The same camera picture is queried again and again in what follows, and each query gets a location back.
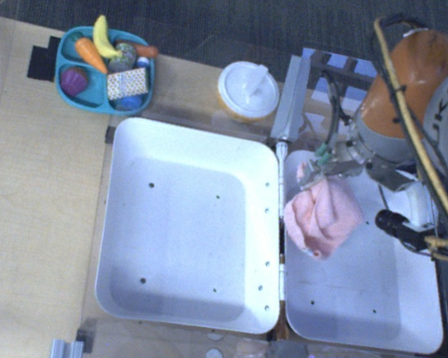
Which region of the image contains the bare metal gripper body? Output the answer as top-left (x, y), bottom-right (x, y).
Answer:
top-left (309, 135), bottom-right (371, 186)

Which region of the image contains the pink cloth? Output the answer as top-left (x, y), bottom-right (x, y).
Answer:
top-left (276, 160), bottom-right (373, 268)

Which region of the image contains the white lidded yellow tub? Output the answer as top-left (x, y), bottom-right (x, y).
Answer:
top-left (211, 56), bottom-right (286, 129)

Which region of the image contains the white plastic tray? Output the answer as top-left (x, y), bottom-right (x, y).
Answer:
top-left (255, 146), bottom-right (448, 358)
top-left (82, 112), bottom-right (310, 346)

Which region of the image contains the clear plastic bottle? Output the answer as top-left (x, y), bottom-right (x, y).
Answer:
top-left (233, 338), bottom-right (282, 358)

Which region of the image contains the patterned white carton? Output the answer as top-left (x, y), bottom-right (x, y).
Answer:
top-left (101, 61), bottom-right (154, 108)

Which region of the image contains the orange sausage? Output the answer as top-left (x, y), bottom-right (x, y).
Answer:
top-left (132, 41), bottom-right (161, 61)

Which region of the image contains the small grey can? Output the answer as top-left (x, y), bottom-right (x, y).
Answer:
top-left (106, 38), bottom-right (140, 78)

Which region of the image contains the blue divided plate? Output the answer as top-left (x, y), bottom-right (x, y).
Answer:
top-left (46, 19), bottom-right (164, 122)

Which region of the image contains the yellow banana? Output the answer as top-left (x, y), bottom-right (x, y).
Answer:
top-left (87, 14), bottom-right (129, 62)

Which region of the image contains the orange carrot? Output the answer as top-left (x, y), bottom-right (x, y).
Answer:
top-left (69, 35), bottom-right (114, 75)

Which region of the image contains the black cylinder on white bracket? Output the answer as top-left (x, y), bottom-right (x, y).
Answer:
top-left (369, 174), bottom-right (445, 256)

